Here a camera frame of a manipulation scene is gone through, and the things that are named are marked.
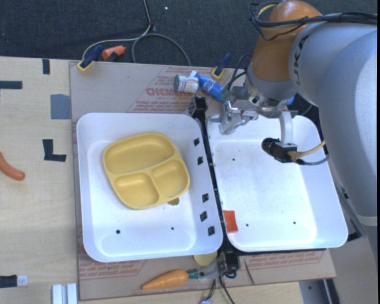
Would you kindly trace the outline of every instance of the yellow wire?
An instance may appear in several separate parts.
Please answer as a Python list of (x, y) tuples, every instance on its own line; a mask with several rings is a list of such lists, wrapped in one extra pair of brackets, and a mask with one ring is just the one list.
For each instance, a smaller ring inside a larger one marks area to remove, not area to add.
[(297, 152), (297, 151), (290, 151), (288, 153), (288, 155), (291, 157), (291, 159), (293, 161), (299, 159), (299, 158), (302, 158), (303, 156), (305, 155), (309, 155), (311, 153), (314, 153), (316, 151), (318, 151), (320, 148), (322, 148), (323, 146), (325, 145), (325, 141), (322, 141), (319, 145), (317, 145), (316, 147), (314, 147), (313, 149), (310, 149), (308, 151), (302, 151), (302, 152)]

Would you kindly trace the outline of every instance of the white cable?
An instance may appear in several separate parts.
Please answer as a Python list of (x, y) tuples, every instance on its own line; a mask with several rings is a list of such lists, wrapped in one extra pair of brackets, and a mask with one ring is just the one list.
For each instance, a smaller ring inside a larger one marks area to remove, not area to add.
[(84, 59), (84, 57), (86, 56), (86, 53), (92, 48), (94, 47), (95, 45), (98, 45), (98, 44), (102, 44), (102, 43), (108, 43), (108, 42), (130, 42), (130, 41), (136, 41), (137, 39), (141, 38), (142, 36), (145, 36), (149, 30), (151, 29), (151, 17), (149, 15), (149, 11), (148, 11), (148, 6), (146, 4), (146, 0), (142, 0), (143, 3), (144, 3), (144, 7), (145, 7), (145, 12), (146, 12), (146, 18), (148, 19), (148, 27), (147, 29), (138, 37), (135, 37), (135, 38), (130, 38), (130, 39), (108, 39), (108, 40), (105, 40), (105, 41), (99, 41), (99, 42), (96, 42), (94, 44), (91, 44), (84, 52), (83, 52), (83, 56), (82, 56), (82, 60)]

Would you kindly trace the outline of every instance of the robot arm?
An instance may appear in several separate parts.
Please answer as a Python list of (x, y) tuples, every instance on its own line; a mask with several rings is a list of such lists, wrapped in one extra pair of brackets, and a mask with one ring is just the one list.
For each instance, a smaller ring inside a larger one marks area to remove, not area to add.
[(336, 190), (349, 198), (377, 263), (377, 15), (322, 16), (290, 0), (251, 16), (260, 36), (244, 86), (231, 88), (224, 101), (221, 133), (259, 115), (283, 118), (296, 93), (317, 106)]

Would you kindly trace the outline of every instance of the dark background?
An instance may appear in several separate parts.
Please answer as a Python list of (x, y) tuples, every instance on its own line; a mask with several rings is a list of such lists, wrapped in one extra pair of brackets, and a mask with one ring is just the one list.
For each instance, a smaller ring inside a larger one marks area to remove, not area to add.
[[(214, 67), (226, 53), (235, 67), (251, 54), (258, 33), (248, 5), (280, 0), (146, 0), (152, 33), (177, 42), (197, 67)], [(347, 11), (377, 13), (377, 0), (302, 0), (322, 14)], [(0, 56), (80, 60), (87, 47), (108, 39), (130, 39), (147, 28), (143, 0), (0, 0)], [(133, 42), (123, 44), (118, 61), (132, 62)], [(135, 46), (136, 62), (187, 65), (167, 39), (147, 37)], [(307, 104), (296, 98), (296, 107)], [(317, 121), (315, 109), (311, 117)]]

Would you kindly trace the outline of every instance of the cardboard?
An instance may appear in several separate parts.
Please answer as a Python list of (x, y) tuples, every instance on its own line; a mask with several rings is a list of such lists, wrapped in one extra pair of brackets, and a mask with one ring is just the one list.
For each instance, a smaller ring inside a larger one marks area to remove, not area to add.
[[(188, 76), (192, 70), (210, 75), (212, 68), (98, 62), (82, 73), (76, 65), (77, 62), (70, 62), (69, 67), (80, 300), (210, 289), (211, 281), (191, 279), (176, 288), (141, 290), (142, 284), (169, 270), (198, 268), (192, 256), (101, 263), (87, 255), (82, 241), (75, 126), (81, 116), (91, 112), (191, 113), (189, 106), (194, 94), (174, 92), (174, 78)], [(220, 79), (223, 86), (232, 71), (226, 70)], [(219, 113), (221, 104), (218, 101), (200, 90), (197, 95), (206, 98), (207, 116)], [(246, 255), (239, 260), (241, 268), (236, 277), (224, 278), (228, 287), (336, 276), (328, 250)]]

